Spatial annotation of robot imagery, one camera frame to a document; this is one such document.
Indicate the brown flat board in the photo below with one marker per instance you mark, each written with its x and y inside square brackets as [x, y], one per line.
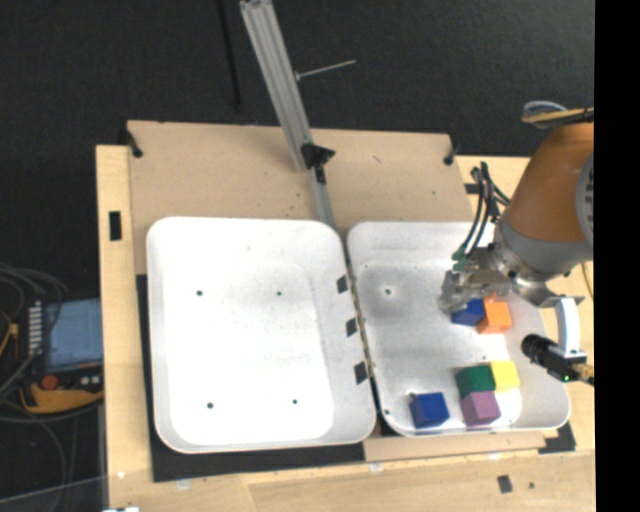
[225, 170]

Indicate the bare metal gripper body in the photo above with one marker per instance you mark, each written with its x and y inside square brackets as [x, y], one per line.
[500, 280]

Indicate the black cylinder on white bracket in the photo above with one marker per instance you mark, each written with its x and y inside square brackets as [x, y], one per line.
[547, 352]

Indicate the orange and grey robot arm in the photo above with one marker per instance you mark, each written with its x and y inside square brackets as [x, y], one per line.
[547, 190]

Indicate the blue cube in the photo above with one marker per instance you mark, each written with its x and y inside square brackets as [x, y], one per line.
[429, 410]
[470, 314]

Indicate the yellow cube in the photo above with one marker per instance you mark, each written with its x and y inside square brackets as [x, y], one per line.
[506, 375]

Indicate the orange cube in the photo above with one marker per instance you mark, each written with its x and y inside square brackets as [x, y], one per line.
[496, 319]

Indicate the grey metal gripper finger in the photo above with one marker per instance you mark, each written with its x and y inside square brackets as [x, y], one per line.
[448, 295]
[470, 292]

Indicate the white plastic tray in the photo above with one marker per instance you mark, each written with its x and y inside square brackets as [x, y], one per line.
[415, 350]
[250, 340]

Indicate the purple cube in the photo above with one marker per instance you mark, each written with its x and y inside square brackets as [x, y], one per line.
[480, 407]

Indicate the green cube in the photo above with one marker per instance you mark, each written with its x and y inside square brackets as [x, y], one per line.
[475, 381]

